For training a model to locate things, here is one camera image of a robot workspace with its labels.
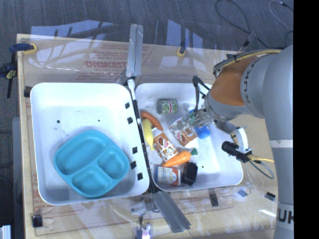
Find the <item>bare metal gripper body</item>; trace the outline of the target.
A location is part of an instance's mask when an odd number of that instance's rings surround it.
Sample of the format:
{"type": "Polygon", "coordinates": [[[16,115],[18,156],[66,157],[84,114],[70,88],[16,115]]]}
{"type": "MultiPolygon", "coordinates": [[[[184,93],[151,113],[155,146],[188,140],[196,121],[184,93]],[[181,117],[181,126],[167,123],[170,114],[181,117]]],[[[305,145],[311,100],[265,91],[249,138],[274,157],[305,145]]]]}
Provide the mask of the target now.
{"type": "Polygon", "coordinates": [[[190,113],[190,125],[192,127],[201,127],[204,125],[210,125],[220,120],[220,117],[212,110],[203,108],[197,111],[193,110],[190,113]]]}

